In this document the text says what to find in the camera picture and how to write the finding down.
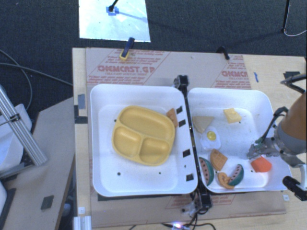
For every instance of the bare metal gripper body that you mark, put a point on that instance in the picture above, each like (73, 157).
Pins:
(271, 148)

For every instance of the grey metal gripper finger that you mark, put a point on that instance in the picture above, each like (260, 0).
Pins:
(252, 152)

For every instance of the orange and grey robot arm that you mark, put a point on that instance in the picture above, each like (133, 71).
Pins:
(296, 118)

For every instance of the white plastic tray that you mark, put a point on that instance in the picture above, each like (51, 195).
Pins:
(242, 142)
(144, 178)

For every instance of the orange wedge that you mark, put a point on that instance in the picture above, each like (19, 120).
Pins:
(261, 164)

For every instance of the red and green watermelon slice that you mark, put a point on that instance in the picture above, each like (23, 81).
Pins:
(207, 171)
(237, 175)

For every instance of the orange waffle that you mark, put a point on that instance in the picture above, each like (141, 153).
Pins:
(218, 159)

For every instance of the orange pretzel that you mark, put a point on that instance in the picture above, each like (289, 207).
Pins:
(224, 181)

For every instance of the yellow cheese block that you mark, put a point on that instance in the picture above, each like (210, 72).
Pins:
(232, 116)

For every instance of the white fried egg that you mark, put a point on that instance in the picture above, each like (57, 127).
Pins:
(210, 138)

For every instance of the beige bread slice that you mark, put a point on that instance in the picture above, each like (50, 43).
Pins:
(201, 123)

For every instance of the thin black rod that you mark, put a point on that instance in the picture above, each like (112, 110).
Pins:
(190, 128)

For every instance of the orange biscuit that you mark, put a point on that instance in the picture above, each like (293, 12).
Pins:
(173, 117)

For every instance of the yellow divided plate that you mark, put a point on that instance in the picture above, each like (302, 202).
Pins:
(144, 135)

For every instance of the brown cardboard board red print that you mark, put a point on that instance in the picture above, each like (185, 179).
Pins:
(148, 66)

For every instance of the black cylinder on white bracket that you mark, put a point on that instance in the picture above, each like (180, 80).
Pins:
(291, 183)

